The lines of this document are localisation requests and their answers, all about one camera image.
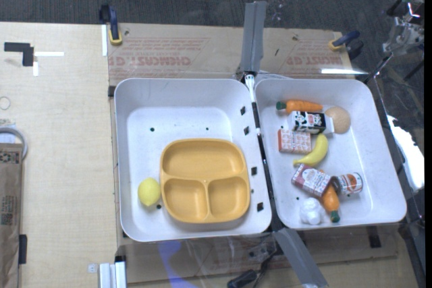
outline white plastic tray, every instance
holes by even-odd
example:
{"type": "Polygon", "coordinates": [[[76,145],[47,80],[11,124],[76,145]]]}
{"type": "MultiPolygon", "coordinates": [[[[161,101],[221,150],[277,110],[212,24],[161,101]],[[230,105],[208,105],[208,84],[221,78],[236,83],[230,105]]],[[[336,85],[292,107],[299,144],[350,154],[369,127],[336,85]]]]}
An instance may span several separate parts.
{"type": "Polygon", "coordinates": [[[288,227],[304,230],[379,223],[404,218],[406,201],[387,147],[370,90],[357,80],[262,80],[255,88],[267,162],[275,194],[277,213],[288,227]],[[287,114],[276,110],[276,102],[297,98],[345,108],[351,128],[345,134],[328,135],[329,151],[317,166],[331,175],[358,172],[363,191],[340,197],[340,222],[329,219],[313,226],[300,221],[303,199],[311,195],[291,183],[299,154],[280,153],[277,131],[286,125],[287,114]]]}
{"type": "Polygon", "coordinates": [[[115,122],[121,226],[141,242],[254,235],[270,224],[271,209],[248,89],[235,80],[132,78],[115,89],[115,122]],[[159,180],[163,149],[174,140],[220,138],[236,144],[249,170],[250,207],[234,221],[192,224],[176,221],[162,199],[146,208],[137,195],[146,177],[159,180]],[[251,174],[256,167],[256,174],[251,174]],[[262,210],[257,205],[263,203],[262,210]]]}

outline brown round object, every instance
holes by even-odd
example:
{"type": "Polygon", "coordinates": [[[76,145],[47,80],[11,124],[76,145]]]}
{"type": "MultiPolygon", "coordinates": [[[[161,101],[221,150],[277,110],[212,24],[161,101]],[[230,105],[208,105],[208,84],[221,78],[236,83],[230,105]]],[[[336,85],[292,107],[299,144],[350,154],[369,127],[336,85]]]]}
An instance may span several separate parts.
{"type": "Polygon", "coordinates": [[[333,126],[336,134],[344,134],[350,129],[350,114],[342,107],[333,106],[328,108],[324,113],[333,119],[333,126]]]}

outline white crumpled object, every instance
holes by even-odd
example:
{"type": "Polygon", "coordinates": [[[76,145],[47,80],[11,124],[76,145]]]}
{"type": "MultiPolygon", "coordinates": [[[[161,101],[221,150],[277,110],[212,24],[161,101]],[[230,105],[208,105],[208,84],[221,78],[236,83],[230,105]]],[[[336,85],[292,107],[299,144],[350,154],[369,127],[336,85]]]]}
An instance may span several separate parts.
{"type": "Polygon", "coordinates": [[[319,225],[325,217],[325,210],[321,203],[313,197],[302,201],[300,205],[300,219],[309,225],[319,225]]]}

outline white ring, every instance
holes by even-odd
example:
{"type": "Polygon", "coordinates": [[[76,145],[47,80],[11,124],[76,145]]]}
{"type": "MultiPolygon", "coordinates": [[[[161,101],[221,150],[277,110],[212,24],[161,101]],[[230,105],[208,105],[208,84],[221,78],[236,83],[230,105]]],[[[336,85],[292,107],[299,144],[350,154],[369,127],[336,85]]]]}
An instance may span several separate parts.
{"type": "Polygon", "coordinates": [[[2,106],[0,105],[0,109],[3,110],[3,111],[6,111],[6,109],[8,109],[9,107],[11,107],[11,100],[10,100],[10,98],[7,97],[7,96],[0,96],[0,101],[1,101],[3,98],[4,98],[5,100],[7,100],[9,104],[7,104],[6,107],[2,107],[2,106]]]}
{"type": "Polygon", "coordinates": [[[14,129],[12,127],[0,126],[0,133],[2,132],[6,134],[13,134],[21,140],[21,143],[23,145],[22,159],[24,160],[27,155],[27,141],[21,131],[18,131],[17,129],[14,129]]]}

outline yellow divided plate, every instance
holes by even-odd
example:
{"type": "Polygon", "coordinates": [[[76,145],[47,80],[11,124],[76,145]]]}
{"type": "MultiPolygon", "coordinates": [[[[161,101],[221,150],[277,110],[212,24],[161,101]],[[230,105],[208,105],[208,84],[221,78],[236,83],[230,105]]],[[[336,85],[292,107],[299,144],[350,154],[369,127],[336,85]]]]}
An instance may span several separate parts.
{"type": "Polygon", "coordinates": [[[212,138],[176,140],[161,156],[162,199],[169,214],[187,223],[227,222],[249,207],[243,152],[212,138]]]}

